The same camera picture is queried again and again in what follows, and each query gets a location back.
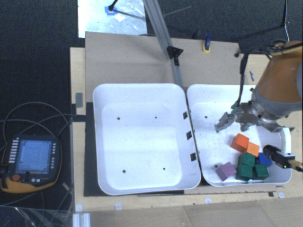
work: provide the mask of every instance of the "black hole in bin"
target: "black hole in bin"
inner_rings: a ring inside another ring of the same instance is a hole
[[[186,137],[187,137],[188,140],[192,137],[191,131],[189,131],[189,132],[186,133]]]
[[[195,153],[190,154],[190,159],[191,159],[191,161],[196,160],[197,159],[196,154]]]

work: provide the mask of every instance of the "blue cube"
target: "blue cube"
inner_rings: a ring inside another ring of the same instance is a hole
[[[255,164],[262,164],[270,166],[272,164],[271,159],[267,158],[263,153],[259,153],[259,156],[256,158]]]

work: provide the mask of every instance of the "green cube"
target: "green cube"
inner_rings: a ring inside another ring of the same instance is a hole
[[[236,179],[248,181],[252,178],[252,166],[246,164],[239,164],[237,167]]]
[[[267,166],[263,164],[256,164],[253,168],[253,179],[264,180],[269,176]]]
[[[244,152],[238,157],[238,165],[240,164],[246,164],[249,166],[255,166],[255,156]]]

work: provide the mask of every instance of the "red emergency stop button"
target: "red emergency stop button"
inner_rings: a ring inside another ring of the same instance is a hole
[[[13,176],[11,177],[13,182],[19,182],[21,179],[21,176],[19,174],[13,174]]]

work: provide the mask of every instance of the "bin with colored blocks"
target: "bin with colored blocks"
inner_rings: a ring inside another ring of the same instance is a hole
[[[245,152],[250,153],[250,154],[254,155],[255,157],[258,157],[259,149],[260,149],[260,146],[254,144],[254,143],[248,142]]]
[[[236,149],[237,151],[244,152],[247,149],[248,142],[248,137],[242,134],[237,134],[232,140],[232,148]]]
[[[222,181],[225,181],[228,177],[236,174],[237,171],[230,162],[227,162],[224,165],[220,166],[216,170],[216,173]]]
[[[253,177],[252,169],[252,166],[246,164],[239,164],[237,167],[236,179],[248,181]]]
[[[255,160],[255,164],[262,164],[270,166],[272,164],[271,159],[267,158],[262,152],[259,153],[259,156]]]
[[[245,164],[249,166],[255,166],[255,157],[247,152],[243,152],[238,157],[238,165]]]
[[[266,165],[256,164],[253,167],[253,180],[264,180],[269,176]]]

